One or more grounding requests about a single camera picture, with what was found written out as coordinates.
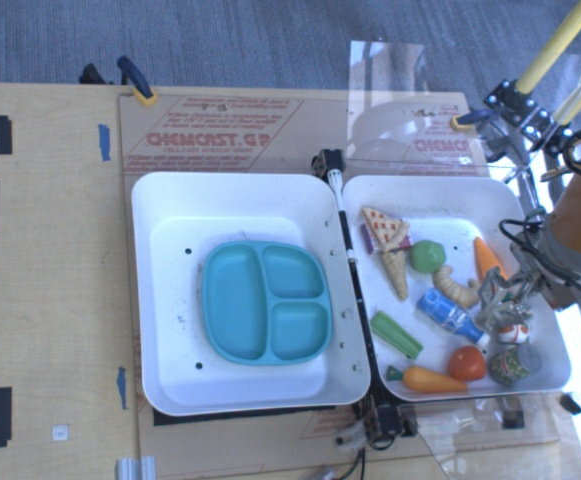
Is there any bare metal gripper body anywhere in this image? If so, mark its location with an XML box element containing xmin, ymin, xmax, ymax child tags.
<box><xmin>507</xmin><ymin>240</ymin><xmax>552</xmax><ymax>300</ymax></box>

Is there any white and orange can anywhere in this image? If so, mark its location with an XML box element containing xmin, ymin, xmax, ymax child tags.
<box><xmin>496</xmin><ymin>320</ymin><xmax>531</xmax><ymax>345</ymax></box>

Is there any orange carrot without leaves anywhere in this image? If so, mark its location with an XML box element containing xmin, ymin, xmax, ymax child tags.
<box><xmin>472</xmin><ymin>236</ymin><xmax>510</xmax><ymax>284</ymax></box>

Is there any beige croissant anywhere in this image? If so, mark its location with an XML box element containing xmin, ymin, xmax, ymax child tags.
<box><xmin>431</xmin><ymin>264</ymin><xmax>483</xmax><ymax>310</ymax></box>

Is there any blue bottle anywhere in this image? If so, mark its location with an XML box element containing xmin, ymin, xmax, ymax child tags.
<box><xmin>415</xmin><ymin>287</ymin><xmax>487</xmax><ymax>345</ymax></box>

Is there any green can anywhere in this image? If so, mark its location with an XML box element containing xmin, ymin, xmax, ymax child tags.
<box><xmin>487</xmin><ymin>344</ymin><xmax>543</xmax><ymax>387</ymax></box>

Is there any red tomato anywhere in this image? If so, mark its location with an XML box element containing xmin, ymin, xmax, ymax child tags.
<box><xmin>446</xmin><ymin>344</ymin><xmax>487</xmax><ymax>383</ymax></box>

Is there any green apple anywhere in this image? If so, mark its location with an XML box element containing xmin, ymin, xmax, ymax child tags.
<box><xmin>409</xmin><ymin>239</ymin><xmax>448</xmax><ymax>275</ymax></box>

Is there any beige ice cream cone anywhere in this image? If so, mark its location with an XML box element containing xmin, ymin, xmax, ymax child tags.
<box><xmin>380</xmin><ymin>247</ymin><xmax>411</xmax><ymax>302</ymax></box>

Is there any green celery stick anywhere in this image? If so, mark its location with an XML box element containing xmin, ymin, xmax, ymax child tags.
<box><xmin>369</xmin><ymin>310</ymin><xmax>425</xmax><ymax>361</ymax></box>

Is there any orange carrot with green top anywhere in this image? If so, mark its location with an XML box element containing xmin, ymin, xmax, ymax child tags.
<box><xmin>385</xmin><ymin>364</ymin><xmax>470</xmax><ymax>395</ymax></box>

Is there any white plastic tray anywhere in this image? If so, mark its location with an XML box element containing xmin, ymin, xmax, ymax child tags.
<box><xmin>342</xmin><ymin>174</ymin><xmax>573</xmax><ymax>403</ymax></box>
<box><xmin>130</xmin><ymin>170</ymin><xmax>372</xmax><ymax>417</ymax></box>

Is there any toy pizza slice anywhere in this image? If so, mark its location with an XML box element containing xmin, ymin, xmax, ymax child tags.
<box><xmin>360</xmin><ymin>206</ymin><xmax>412</xmax><ymax>254</ymax></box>

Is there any purple packet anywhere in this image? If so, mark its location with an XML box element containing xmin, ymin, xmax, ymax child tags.
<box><xmin>360</xmin><ymin>224</ymin><xmax>416</xmax><ymax>256</ymax></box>

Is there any thin black and white rod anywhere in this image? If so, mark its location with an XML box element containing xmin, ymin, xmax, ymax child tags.
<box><xmin>326</xmin><ymin>167</ymin><xmax>377</xmax><ymax>400</ymax></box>

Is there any blue divided plate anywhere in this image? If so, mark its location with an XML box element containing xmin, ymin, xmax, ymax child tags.
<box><xmin>201</xmin><ymin>240</ymin><xmax>334</xmax><ymax>368</ymax></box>

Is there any black block with thin wires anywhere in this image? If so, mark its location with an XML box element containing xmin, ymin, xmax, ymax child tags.
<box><xmin>364</xmin><ymin>402</ymin><xmax>419</xmax><ymax>444</ymax></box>
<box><xmin>311</xmin><ymin>148</ymin><xmax>347</xmax><ymax>178</ymax></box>

